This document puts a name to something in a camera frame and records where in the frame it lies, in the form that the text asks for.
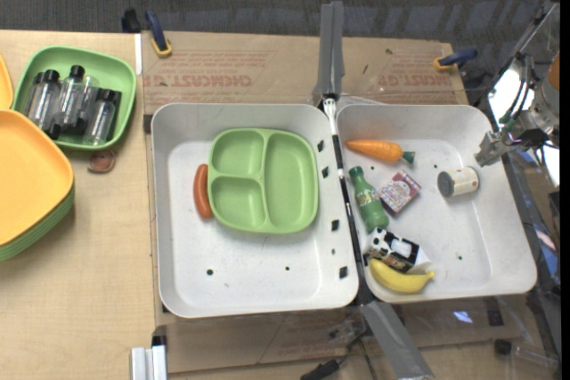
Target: sausage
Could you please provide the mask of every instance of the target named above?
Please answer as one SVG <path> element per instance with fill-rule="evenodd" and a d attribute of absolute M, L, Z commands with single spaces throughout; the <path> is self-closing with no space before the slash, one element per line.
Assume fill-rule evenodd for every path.
<path fill-rule="evenodd" d="M 198 214 L 203 219 L 212 216 L 212 207 L 208 200 L 208 165 L 202 164 L 196 170 L 194 176 L 194 205 Z"/>

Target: yellow plate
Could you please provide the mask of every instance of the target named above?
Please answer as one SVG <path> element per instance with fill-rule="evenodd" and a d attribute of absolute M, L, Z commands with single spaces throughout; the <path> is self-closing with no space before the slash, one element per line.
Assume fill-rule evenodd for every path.
<path fill-rule="evenodd" d="M 69 194 L 73 168 L 21 113 L 0 109 L 0 246 L 33 228 Z"/>
<path fill-rule="evenodd" d="M 10 83 L 10 75 L 8 75 L 8 69 L 2 54 L 0 54 L 0 109 L 9 109 L 12 105 L 13 97 L 14 92 Z"/>

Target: wooden table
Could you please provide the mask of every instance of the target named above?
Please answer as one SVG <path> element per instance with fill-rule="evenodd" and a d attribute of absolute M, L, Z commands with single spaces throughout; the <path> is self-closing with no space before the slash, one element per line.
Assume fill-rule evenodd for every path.
<path fill-rule="evenodd" d="M 45 46 L 85 47 L 119 57 L 136 68 L 135 43 L 135 36 L 128 34 L 0 31 L 0 53 L 14 87 L 33 53 Z M 32 247 L 0 263 L 0 377 L 128 379 L 130 350 L 150 345 L 159 312 L 155 311 L 158 303 L 153 286 L 151 168 L 143 108 L 139 78 L 132 120 L 116 147 L 117 164 L 112 172 L 92 174 L 87 171 L 88 154 L 66 151 L 76 178 L 74 208 Z M 501 302 L 513 313 L 518 329 L 539 343 L 525 297 L 507 296 Z M 472 304 L 458 303 L 464 306 L 458 311 Z M 428 347 L 422 353 L 439 379 L 550 378 L 532 366 L 495 359 L 489 341 L 433 345 L 421 340 L 421 344 Z M 394 378 L 381 352 L 371 348 L 369 357 L 379 377 Z M 317 363 L 305 360 L 228 368 L 173 378 L 290 379 L 299 378 Z M 365 357 L 356 354 L 336 378 L 372 377 Z"/>

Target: banana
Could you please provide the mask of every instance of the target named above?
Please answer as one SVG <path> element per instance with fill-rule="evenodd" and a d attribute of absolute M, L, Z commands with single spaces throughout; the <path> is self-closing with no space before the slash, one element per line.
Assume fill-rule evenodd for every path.
<path fill-rule="evenodd" d="M 406 274 L 390 268 L 378 258 L 369 260 L 372 277 L 386 288 L 399 293 L 417 293 L 436 276 L 433 271 L 425 274 Z"/>

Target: carrot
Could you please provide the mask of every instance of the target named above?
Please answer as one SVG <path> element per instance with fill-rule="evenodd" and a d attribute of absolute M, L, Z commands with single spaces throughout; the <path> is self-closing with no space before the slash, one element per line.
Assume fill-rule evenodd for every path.
<path fill-rule="evenodd" d="M 212 207 L 208 200 L 208 165 L 202 164 L 196 170 L 194 176 L 194 204 L 198 214 L 203 219 L 212 216 Z"/>
<path fill-rule="evenodd" d="M 402 147 L 395 142 L 380 140 L 349 140 L 346 146 L 350 150 L 361 152 L 371 157 L 386 160 L 387 162 L 395 162 L 403 158 L 407 162 L 413 163 L 416 155 L 415 152 L 402 150 Z"/>

